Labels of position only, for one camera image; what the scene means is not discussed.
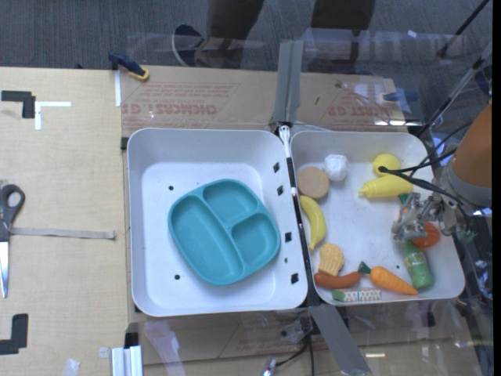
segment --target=blue divided plate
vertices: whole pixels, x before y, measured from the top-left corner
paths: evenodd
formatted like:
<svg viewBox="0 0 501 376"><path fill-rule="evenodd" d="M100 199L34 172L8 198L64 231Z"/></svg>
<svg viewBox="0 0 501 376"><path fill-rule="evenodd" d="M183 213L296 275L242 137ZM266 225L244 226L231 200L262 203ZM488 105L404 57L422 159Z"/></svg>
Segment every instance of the blue divided plate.
<svg viewBox="0 0 501 376"><path fill-rule="evenodd" d="M208 183L180 197L168 213L178 250L202 279L235 283L272 260L280 235L248 186L235 179Z"/></svg>

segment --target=toy carrot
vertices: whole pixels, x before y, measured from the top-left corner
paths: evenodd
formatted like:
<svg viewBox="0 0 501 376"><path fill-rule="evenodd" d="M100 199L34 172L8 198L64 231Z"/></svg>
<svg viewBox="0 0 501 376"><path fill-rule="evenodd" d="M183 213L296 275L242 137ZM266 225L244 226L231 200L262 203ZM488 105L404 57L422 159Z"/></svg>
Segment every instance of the toy carrot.
<svg viewBox="0 0 501 376"><path fill-rule="evenodd" d="M377 286L403 294L417 295L417 289L405 282L383 266L369 268L364 262L360 262L359 272L369 274L370 280Z"/></svg>

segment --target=toy bread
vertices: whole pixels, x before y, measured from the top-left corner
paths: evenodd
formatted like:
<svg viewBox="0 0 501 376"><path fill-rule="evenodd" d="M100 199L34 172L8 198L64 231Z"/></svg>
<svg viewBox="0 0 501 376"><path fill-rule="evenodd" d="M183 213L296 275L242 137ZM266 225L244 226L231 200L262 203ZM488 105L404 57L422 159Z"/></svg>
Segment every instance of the toy bread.
<svg viewBox="0 0 501 376"><path fill-rule="evenodd" d="M344 264L344 255L336 244L324 244L320 248L319 272L337 276Z"/></svg>

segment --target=wooden table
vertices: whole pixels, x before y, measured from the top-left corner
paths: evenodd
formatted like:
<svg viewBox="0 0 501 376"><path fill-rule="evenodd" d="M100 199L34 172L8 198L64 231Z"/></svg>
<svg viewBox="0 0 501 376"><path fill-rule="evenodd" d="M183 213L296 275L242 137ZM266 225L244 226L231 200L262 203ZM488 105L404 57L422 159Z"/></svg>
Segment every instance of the wooden table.
<svg viewBox="0 0 501 376"><path fill-rule="evenodd" d="M20 313L29 316L28 336L26 348L0 356L0 374L53 376L63 373L68 360L76 360L79 376L108 375L106 351L124 344L128 327L127 207L115 73L5 67L0 74L1 90L29 91L38 102L70 102L70 107L42 108L40 130L33 119L21 117L21 103L0 102L0 180L26 194L15 226L116 233L113 240L11 236L9 296L0 299L0 340L10 338L12 318ZM271 87L271 92L254 96L254 102L272 104ZM361 350L374 374L402 374L409 367L419 374L420 368L438 367L449 372L443 374L469 375L477 358L471 345L457 349L457 338L471 339L462 320L455 321L460 323L455 338L432 342L431 331L415 341L385 345L383 336L375 345L364 343ZM423 361L425 356L431 365ZM265 358L156 365L146 367L145 374L254 375ZM326 350L315 352L315 369L316 374L340 374ZM277 374L309 372L305 353Z"/></svg>

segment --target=toy food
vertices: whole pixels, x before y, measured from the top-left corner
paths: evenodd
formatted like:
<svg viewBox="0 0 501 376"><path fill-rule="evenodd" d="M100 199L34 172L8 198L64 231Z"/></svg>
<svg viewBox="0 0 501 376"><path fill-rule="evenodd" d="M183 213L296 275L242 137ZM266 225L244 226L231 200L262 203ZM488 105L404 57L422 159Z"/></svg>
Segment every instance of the toy food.
<svg viewBox="0 0 501 376"><path fill-rule="evenodd" d="M424 222L424 231L426 236L413 240L414 245L420 248L432 247L440 241L440 231L433 225L432 222Z"/></svg>
<svg viewBox="0 0 501 376"><path fill-rule="evenodd" d="M418 295L417 289L407 283L405 280L392 273L383 266L374 266L369 268L364 262L360 262L359 272L369 274L370 280L381 288L400 292L408 295Z"/></svg>
<svg viewBox="0 0 501 376"><path fill-rule="evenodd" d="M297 172L297 188L303 195L320 199L329 192L329 179L320 168L303 167Z"/></svg>
<svg viewBox="0 0 501 376"><path fill-rule="evenodd" d="M397 175L387 174L364 183L359 193L363 193L369 198L397 197L403 193L410 193L412 190L413 185L409 181L405 181Z"/></svg>
<svg viewBox="0 0 501 376"><path fill-rule="evenodd" d="M310 222L310 242L308 248L310 251L326 236L326 219L322 209L313 198L306 195L299 197L299 205L305 211Z"/></svg>
<svg viewBox="0 0 501 376"><path fill-rule="evenodd" d="M380 301L381 290L372 287L339 288L332 290L332 298L342 302Z"/></svg>
<svg viewBox="0 0 501 376"><path fill-rule="evenodd" d="M319 273L337 276L344 265L343 251L336 244L324 244L320 248Z"/></svg>
<svg viewBox="0 0 501 376"><path fill-rule="evenodd" d="M423 290L433 285L434 278L430 273L426 256L411 240L407 240L404 244L404 263L415 289Z"/></svg>
<svg viewBox="0 0 501 376"><path fill-rule="evenodd" d="M400 160L393 154L378 154L373 160L373 170L378 175L388 175L386 172L380 172L379 167L384 166L388 170L398 170Z"/></svg>
<svg viewBox="0 0 501 376"><path fill-rule="evenodd" d="M324 159L322 170L330 180L341 181L348 175L348 159L342 154L330 154Z"/></svg>
<svg viewBox="0 0 501 376"><path fill-rule="evenodd" d="M357 284L361 278L360 273L356 271L343 276L331 276L324 273L315 273L313 275L316 285L330 289L351 287Z"/></svg>

